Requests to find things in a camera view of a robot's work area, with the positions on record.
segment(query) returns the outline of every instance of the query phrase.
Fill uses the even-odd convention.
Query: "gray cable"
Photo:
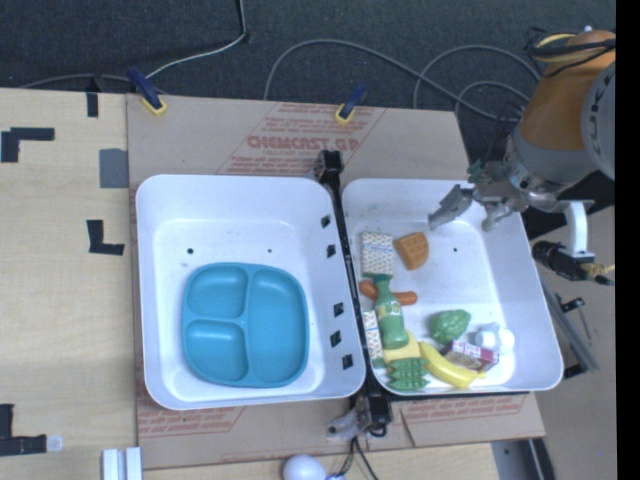
[[[522,98],[525,102],[529,101],[529,97],[526,94],[518,91],[517,89],[514,89],[513,87],[507,84],[503,84],[501,82],[494,82],[492,80],[481,80],[480,82],[474,82],[472,84],[467,85],[464,89],[462,89],[462,91],[460,91],[460,94],[458,94],[458,99],[456,100],[456,104],[453,108],[453,112],[457,117],[459,117],[458,110],[460,109],[460,102],[463,101],[464,95],[467,94],[467,92],[469,92],[471,89],[474,89],[476,87],[482,87],[482,86],[499,87],[500,89],[504,89],[506,91],[512,92],[516,96]],[[508,119],[507,121],[517,123],[519,120]]]
[[[50,85],[50,84],[54,84],[56,82],[66,82],[69,80],[80,80],[80,79],[86,79],[86,78],[93,78],[94,76],[96,76],[95,73],[75,73],[73,75],[62,75],[62,76],[54,76],[51,78],[44,78],[43,80],[37,80],[35,82],[31,82],[25,85],[21,85],[18,87],[18,89],[33,89],[34,87],[41,87],[43,85]],[[117,76],[117,75],[100,75],[102,78],[104,78],[105,80],[114,80],[117,82],[124,82],[127,84],[130,84],[131,81],[124,77],[124,76]],[[154,87],[154,89],[159,93],[159,94],[167,94],[166,91],[163,91],[162,89],[158,89],[157,87]]]
[[[165,64],[164,66],[159,67],[158,69],[156,69],[155,71],[152,71],[151,73],[149,73],[147,75],[147,79],[150,79],[154,76],[156,76],[158,73],[164,71],[165,69],[168,69],[170,67],[176,66],[178,64],[183,64],[184,62],[189,62],[192,60],[196,60],[196,59],[202,59],[204,57],[210,57],[212,55],[217,55],[218,53],[222,53],[226,50],[229,50],[231,48],[233,48],[235,45],[237,45],[238,43],[240,43],[241,41],[244,40],[244,38],[247,36],[247,23],[244,17],[244,2],[243,0],[238,0],[238,7],[239,7],[239,11],[240,11],[240,23],[242,26],[242,32],[240,33],[240,35],[234,39],[233,41],[231,41],[229,44],[226,44],[225,46],[222,46],[221,48],[218,48],[216,50],[211,50],[208,52],[203,52],[203,53],[198,53],[196,55],[191,55],[190,57],[185,57],[182,59],[177,59],[174,61],[171,61],[167,64]]]
[[[388,62],[388,63],[396,66],[397,68],[401,69],[402,71],[405,71],[405,72],[413,75],[419,81],[427,83],[431,87],[433,87],[433,88],[437,89],[438,91],[444,93],[445,95],[449,96],[451,99],[453,99],[454,101],[456,101],[460,105],[463,105],[464,107],[468,108],[469,110],[472,110],[473,112],[476,112],[477,114],[480,114],[480,115],[482,115],[484,117],[488,117],[490,119],[497,119],[497,116],[494,116],[494,115],[492,115],[492,114],[490,114],[488,112],[485,112],[484,110],[476,107],[475,105],[472,105],[472,104],[460,99],[458,95],[452,93],[451,91],[445,89],[444,87],[442,87],[441,85],[437,84],[433,80],[427,78],[425,75],[423,75],[423,73],[419,73],[418,71],[415,71],[414,69],[410,68],[409,66],[407,66],[405,64],[402,64],[401,62],[399,62],[399,61],[397,61],[397,60],[395,60],[395,59],[393,59],[393,58],[391,58],[391,57],[389,57],[389,56],[387,56],[387,55],[385,55],[383,53],[380,53],[380,52],[378,52],[376,50],[373,50],[371,48],[368,48],[366,46],[362,46],[362,45],[359,45],[359,44],[356,44],[356,43],[352,43],[350,41],[343,41],[343,40],[340,40],[340,39],[312,39],[312,40],[309,40],[309,41],[303,41],[302,43],[298,43],[298,44],[292,46],[291,48],[289,48],[287,51],[285,51],[276,60],[276,62],[273,64],[273,67],[271,68],[271,72],[269,73],[269,76],[267,77],[267,82],[265,84],[265,89],[264,89],[264,93],[263,93],[263,98],[262,99],[263,100],[268,99],[269,91],[271,89],[271,84],[272,84],[275,72],[278,69],[278,67],[280,66],[280,64],[282,63],[282,61],[284,61],[284,59],[287,56],[289,56],[294,51],[299,50],[300,48],[304,48],[306,46],[318,45],[318,44],[330,44],[330,45],[346,46],[348,48],[354,48],[356,50],[361,50],[361,51],[364,51],[366,53],[369,53],[369,54],[373,55],[374,57],[378,57],[379,59],[382,59],[385,62]],[[434,61],[432,61],[430,63],[430,65],[428,65],[427,68],[425,68],[424,71],[429,69],[431,67],[431,65],[433,65],[435,62],[439,61],[441,58],[443,58],[446,55],[449,55],[449,54],[454,53],[456,51],[460,51],[462,49],[478,49],[478,48],[487,49],[487,50],[493,50],[493,51],[497,51],[499,53],[514,57],[519,62],[522,62],[530,70],[530,72],[532,74],[534,74],[534,76],[536,77],[536,80],[538,79],[537,73],[532,68],[530,68],[528,65],[526,65],[524,63],[524,61],[522,61],[522,59],[519,59],[518,57],[516,57],[515,55],[513,55],[510,52],[506,52],[504,50],[500,50],[500,49],[494,48],[492,46],[483,46],[483,45],[463,46],[463,47],[460,47],[460,48],[455,48],[453,50],[449,50],[449,51],[441,54],[440,56],[438,56],[438,58],[436,58]],[[490,82],[490,83],[492,85],[497,85],[498,84],[497,82]],[[515,91],[515,89],[509,88],[509,90],[511,90],[512,92],[517,93],[517,91]]]
[[[506,50],[502,50],[500,48],[496,48],[495,46],[487,46],[487,45],[482,45],[482,44],[471,44],[471,45],[460,46],[458,48],[452,48],[451,50],[447,50],[446,52],[441,53],[440,55],[438,55],[429,64],[427,64],[426,67],[422,70],[422,72],[420,74],[425,76],[427,71],[429,71],[431,68],[433,68],[433,66],[435,66],[438,62],[440,62],[445,57],[453,55],[454,53],[458,53],[458,52],[462,52],[462,51],[469,51],[469,50],[485,50],[485,51],[498,53],[500,55],[506,55],[510,59],[513,59],[516,62],[519,62],[520,64],[522,64],[525,67],[525,69],[527,71],[529,71],[529,73],[531,73],[531,75],[533,76],[533,78],[535,79],[536,82],[538,82],[540,80],[540,75],[537,73],[537,71],[534,68],[532,68],[529,64],[527,64],[524,60],[522,60],[520,57],[518,57],[517,55],[514,55],[513,53],[508,52]],[[416,85],[415,85],[415,87],[413,89],[413,108],[417,108],[418,107],[418,90],[420,89],[421,83],[422,83],[421,79],[416,80]]]

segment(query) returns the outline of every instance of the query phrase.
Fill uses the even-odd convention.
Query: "green toy pepper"
[[[450,309],[438,313],[431,320],[431,337],[443,345],[457,340],[471,321],[471,314],[464,309]]]

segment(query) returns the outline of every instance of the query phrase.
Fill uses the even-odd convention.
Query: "green toy vegetable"
[[[427,379],[416,377],[413,379],[394,380],[393,382],[389,383],[389,387],[397,389],[398,391],[415,391],[418,389],[422,389],[427,384],[429,384],[429,381]]]
[[[443,345],[457,340],[467,330],[471,314],[464,309],[450,309],[438,313],[431,320],[431,337]]]
[[[421,357],[405,357],[391,361],[387,366],[390,371],[398,370],[420,370],[426,361]]]
[[[393,380],[402,380],[402,379],[416,379],[420,378],[425,374],[424,368],[420,368],[417,370],[397,370],[389,372],[389,377]]]

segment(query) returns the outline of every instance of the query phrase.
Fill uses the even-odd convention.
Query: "green bottle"
[[[387,350],[402,348],[409,343],[409,335],[404,328],[402,306],[389,289],[390,281],[391,276],[387,274],[378,274],[373,278],[373,283],[378,289],[375,310],[382,338],[382,348]]]

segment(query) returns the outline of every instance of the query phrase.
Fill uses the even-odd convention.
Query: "cardboard sheet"
[[[138,444],[145,469],[343,453],[326,425],[347,400],[170,411],[148,395],[142,371],[135,192],[156,174],[308,176],[318,152],[343,153],[343,186],[365,177],[463,179],[467,158],[449,112],[358,108],[348,125],[331,105],[166,97],[155,116],[127,97],[131,254],[136,319]],[[369,450],[538,437],[532,394],[393,404],[394,421]]]

